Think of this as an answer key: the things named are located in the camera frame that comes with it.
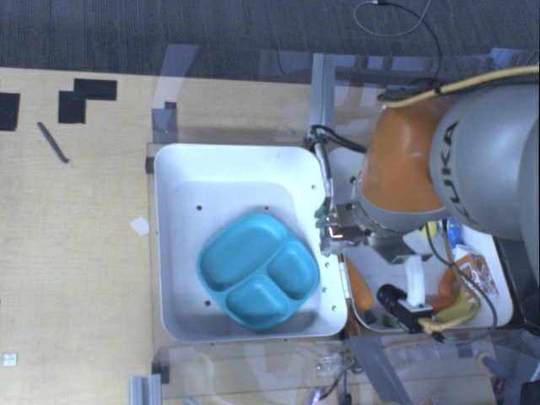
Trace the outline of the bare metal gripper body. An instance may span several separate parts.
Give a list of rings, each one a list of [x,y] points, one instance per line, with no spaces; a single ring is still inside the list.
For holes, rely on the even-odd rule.
[[[403,264],[413,256],[419,256],[422,262],[431,257],[430,251],[415,251],[408,246],[404,231],[380,226],[354,202],[324,202],[319,207],[319,230],[320,250],[325,257],[360,245],[371,247],[391,265]]]

